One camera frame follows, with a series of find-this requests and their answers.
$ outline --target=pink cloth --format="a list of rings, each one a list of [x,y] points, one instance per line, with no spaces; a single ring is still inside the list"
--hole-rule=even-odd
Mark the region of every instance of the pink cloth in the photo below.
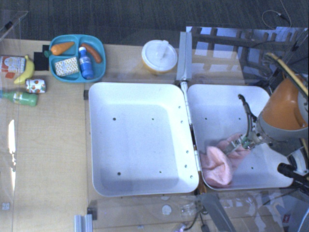
[[[222,140],[216,147],[208,146],[206,153],[200,154],[201,167],[205,181],[214,187],[229,187],[233,173],[241,161],[250,153],[250,150],[239,147],[228,156],[222,152],[231,141],[236,140],[241,134],[234,134]]]

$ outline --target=toy can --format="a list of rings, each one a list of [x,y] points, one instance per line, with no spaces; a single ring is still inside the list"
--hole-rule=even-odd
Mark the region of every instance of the toy can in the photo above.
[[[28,93],[45,93],[46,91],[46,85],[45,81],[42,79],[27,79],[26,80],[26,91]]]

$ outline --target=yellow banana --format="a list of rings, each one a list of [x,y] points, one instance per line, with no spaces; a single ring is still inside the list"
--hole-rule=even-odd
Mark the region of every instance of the yellow banana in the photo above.
[[[25,84],[26,79],[31,78],[34,74],[34,63],[29,59],[28,55],[25,56],[25,59],[25,71],[14,80],[15,84]]]

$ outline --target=blue divided plate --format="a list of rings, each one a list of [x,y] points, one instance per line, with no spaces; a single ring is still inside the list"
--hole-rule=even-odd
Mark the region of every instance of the blue divided plate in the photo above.
[[[69,41],[75,42],[75,44],[71,48],[69,48],[67,51],[65,51],[63,54],[59,56],[55,56],[55,55],[49,56],[49,66],[50,66],[49,68],[50,68],[51,73],[58,80],[63,81],[63,82],[69,82],[69,83],[90,83],[90,82],[96,82],[100,80],[102,76],[105,74],[105,69],[106,69],[105,51],[104,51],[102,42],[98,38],[94,36],[90,36],[90,35],[83,35],[83,34],[60,35],[60,36],[55,37],[51,41],[49,50],[55,44],[69,42]],[[101,63],[96,63],[94,58],[91,56],[91,54],[87,54],[91,59],[92,69],[94,72],[94,78],[88,79],[88,80],[84,79],[81,71],[71,74],[71,75],[67,75],[67,76],[57,76],[56,70],[55,70],[55,63],[58,61],[62,61],[62,60],[73,58],[73,57],[77,57],[77,60],[78,60],[79,59],[78,48],[80,47],[82,43],[86,43],[92,46],[100,54],[102,58]]]

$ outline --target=dark floor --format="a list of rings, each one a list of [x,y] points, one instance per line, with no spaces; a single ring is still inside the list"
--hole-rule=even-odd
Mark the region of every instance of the dark floor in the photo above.
[[[293,27],[308,27],[309,0],[282,0]],[[276,10],[280,0],[0,0],[1,9],[27,10],[22,38],[51,40],[82,33],[104,43],[121,43],[133,32],[185,30],[186,26],[266,29],[261,15]],[[265,19],[288,26],[275,14]]]

